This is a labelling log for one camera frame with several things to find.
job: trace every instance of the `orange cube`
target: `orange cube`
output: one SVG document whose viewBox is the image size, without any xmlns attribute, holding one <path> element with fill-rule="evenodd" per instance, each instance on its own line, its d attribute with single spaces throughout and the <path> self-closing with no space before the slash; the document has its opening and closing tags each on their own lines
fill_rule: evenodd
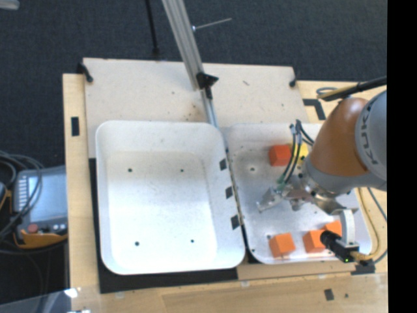
<svg viewBox="0 0 417 313">
<path fill-rule="evenodd" d="M 286 166 L 291 159 L 289 145 L 274 145 L 269 149 L 269 162 L 271 166 Z"/>
<path fill-rule="evenodd" d="M 340 220 L 335 220 L 333 222 L 329 222 L 328 224 L 324 225 L 322 228 L 324 231 L 332 231 L 333 233 L 338 234 L 341 236 L 341 222 Z"/>
<path fill-rule="evenodd" d="M 291 253 L 295 250 L 295 245 L 291 233 L 283 233 L 275 235 L 269 240 L 269 248 L 272 255 L 277 258 Z"/>
<path fill-rule="evenodd" d="M 312 230 L 303 235 L 304 248 L 307 253 L 318 253 L 326 249 L 320 241 L 320 235 L 324 230 Z"/>
</svg>

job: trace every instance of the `black carpet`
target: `black carpet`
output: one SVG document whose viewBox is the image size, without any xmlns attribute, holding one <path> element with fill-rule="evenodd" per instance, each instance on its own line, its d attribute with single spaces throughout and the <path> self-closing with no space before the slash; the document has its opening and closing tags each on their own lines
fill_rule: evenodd
<svg viewBox="0 0 417 313">
<path fill-rule="evenodd" d="M 63 73 L 84 57 L 152 59 L 145 0 L 19 0 L 0 9 L 0 150 L 65 163 Z M 180 61 L 161 0 L 150 0 L 160 59 Z M 386 75 L 388 0 L 184 0 L 203 62 L 292 66 L 299 80 Z M 65 288 L 64 250 L 37 256 Z M 0 254 L 0 303 L 36 295 L 28 258 Z"/>
</svg>

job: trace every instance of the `black pole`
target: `black pole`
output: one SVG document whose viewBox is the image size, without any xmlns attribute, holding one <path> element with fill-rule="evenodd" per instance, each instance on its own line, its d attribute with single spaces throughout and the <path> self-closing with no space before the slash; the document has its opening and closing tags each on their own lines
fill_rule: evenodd
<svg viewBox="0 0 417 313">
<path fill-rule="evenodd" d="M 155 56 L 159 56 L 159 47 L 156 41 L 156 32 L 155 32 L 155 27 L 154 27 L 154 20 L 152 17 L 151 2 L 149 0 L 145 0 L 145 3 L 146 3 L 146 9 L 148 13 L 149 26 L 151 27 L 152 43 L 154 46 L 152 52 Z"/>
</svg>

